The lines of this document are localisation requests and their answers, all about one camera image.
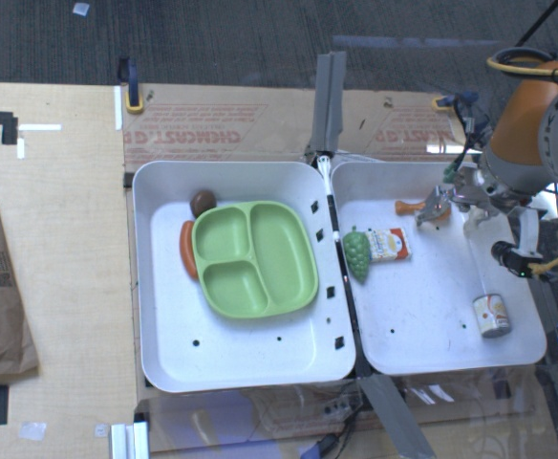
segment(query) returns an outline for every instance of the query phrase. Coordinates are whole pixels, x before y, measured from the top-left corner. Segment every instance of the wooden table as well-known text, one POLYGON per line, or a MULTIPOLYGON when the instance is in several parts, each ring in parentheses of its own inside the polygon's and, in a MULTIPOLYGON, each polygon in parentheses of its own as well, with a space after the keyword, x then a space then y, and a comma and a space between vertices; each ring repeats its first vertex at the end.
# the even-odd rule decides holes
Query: wooden table
POLYGON ((61 125, 22 133, 24 159, 0 135, 0 211, 40 360, 0 377, 10 386, 0 457, 107 457, 97 426, 132 424, 136 405, 114 89, 0 83, 0 111, 61 125), (46 424, 43 440, 19 437, 28 422, 46 424))

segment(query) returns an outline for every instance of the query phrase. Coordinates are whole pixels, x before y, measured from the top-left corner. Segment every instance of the tin can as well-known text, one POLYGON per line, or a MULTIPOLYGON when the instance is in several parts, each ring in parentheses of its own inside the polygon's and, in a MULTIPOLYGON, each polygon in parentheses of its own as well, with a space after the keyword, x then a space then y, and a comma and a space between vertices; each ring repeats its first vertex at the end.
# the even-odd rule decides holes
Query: tin can
POLYGON ((500 295, 481 295, 473 304, 483 337, 493 339, 510 332, 508 313, 500 295))

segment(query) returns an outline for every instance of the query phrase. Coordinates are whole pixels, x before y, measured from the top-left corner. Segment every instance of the white tape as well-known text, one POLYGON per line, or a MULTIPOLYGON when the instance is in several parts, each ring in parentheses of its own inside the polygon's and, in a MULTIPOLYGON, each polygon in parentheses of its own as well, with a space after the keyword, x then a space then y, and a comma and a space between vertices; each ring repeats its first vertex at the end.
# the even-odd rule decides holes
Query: white tape
POLYGON ((445 400, 449 403, 455 402, 455 400, 451 396, 449 396, 438 384, 430 384, 428 387, 430 388, 430 391, 432 391, 442 400, 445 400))
POLYGON ((114 87, 114 107, 116 110, 116 131, 122 128, 122 92, 121 87, 114 87))
POLYGON ((73 7, 73 13, 75 15, 81 15, 82 17, 85 17, 88 14, 89 9, 90 9, 90 4, 77 2, 73 7))
POLYGON ((43 440, 46 435, 46 424, 41 422, 24 422, 18 437, 28 440, 43 440))
POLYGON ((97 424, 95 426, 95 437, 107 437, 109 435, 109 426, 107 424, 97 424))
POLYGON ((62 131, 62 124, 20 124, 18 131, 62 131))
POLYGON ((426 393, 423 389, 417 389, 416 387, 409 387, 408 390, 415 393, 415 395, 418 396, 426 404, 435 403, 432 397, 428 393, 426 393))

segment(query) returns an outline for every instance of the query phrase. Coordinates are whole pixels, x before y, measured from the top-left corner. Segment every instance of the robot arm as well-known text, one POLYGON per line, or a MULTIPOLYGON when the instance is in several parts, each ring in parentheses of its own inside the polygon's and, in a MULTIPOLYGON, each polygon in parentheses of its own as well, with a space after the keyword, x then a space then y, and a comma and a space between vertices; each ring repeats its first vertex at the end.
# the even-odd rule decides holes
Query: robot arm
POLYGON ((532 276, 531 264, 542 259, 536 251, 539 213, 529 206, 548 185, 558 184, 558 61, 543 62, 534 70, 549 79, 539 75, 519 85, 478 165, 461 166, 449 193, 461 211, 478 208, 475 224, 500 213, 519 219, 519 246, 498 242, 492 255, 521 277, 532 276))

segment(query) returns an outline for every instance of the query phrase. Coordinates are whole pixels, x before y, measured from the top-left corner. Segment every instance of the black cable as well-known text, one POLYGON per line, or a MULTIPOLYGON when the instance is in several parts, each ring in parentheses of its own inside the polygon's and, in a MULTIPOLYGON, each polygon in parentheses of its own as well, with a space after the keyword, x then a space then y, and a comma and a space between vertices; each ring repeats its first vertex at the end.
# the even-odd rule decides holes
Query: black cable
POLYGON ((338 453, 336 454, 336 457, 334 457, 334 459, 338 459, 343 451, 345 450, 345 448, 347 447, 347 445, 349 444, 350 439, 352 438, 352 435, 354 434, 354 430, 355 430, 355 418, 357 417, 357 414, 360 412, 360 410, 358 409, 350 418, 347 419, 347 421, 345 422, 345 428, 343 430, 343 433, 341 435, 344 435, 345 438, 343 439, 343 444, 341 445, 340 449, 338 450, 338 453))
POLYGON ((508 77, 552 81, 558 84, 558 69, 541 70, 532 68, 552 61, 554 57, 533 48, 506 48, 487 59, 487 65, 500 70, 508 77))
MULTIPOLYGON (((455 160, 452 162, 453 165, 453 171, 457 172, 458 169, 461 166, 461 163, 463 162, 463 159, 465 158, 466 154, 468 153, 468 150, 473 148, 477 141, 479 141, 483 135, 483 131, 475 131, 474 128, 472 131, 468 132, 468 127, 466 124, 466 120, 463 117, 463 114, 460 111, 460 95, 457 94, 455 95, 455 98, 453 100, 453 111, 455 112, 455 115, 457 116, 458 120, 461 123, 461 127, 463 127, 464 133, 466 134, 466 141, 463 145, 463 150, 461 151, 460 155, 458 155, 455 160)), ((470 118, 471 120, 474 120, 474 115, 472 113, 472 104, 468 103, 467 100, 464 100, 465 103, 465 107, 466 107, 466 112, 468 114, 468 118, 470 118)))
POLYGON ((553 13, 553 11, 557 8, 557 6, 558 6, 558 0, 554 0, 553 3, 550 4, 548 9, 538 18, 536 22, 534 22, 534 24, 529 28, 529 30, 523 35, 523 37, 517 41, 517 44, 515 44, 515 46, 516 47, 523 46, 526 43, 526 41, 530 39, 530 37, 532 37, 532 35, 536 31, 538 31, 538 28, 543 24, 543 22, 545 22, 545 20, 547 20, 547 18, 553 13))

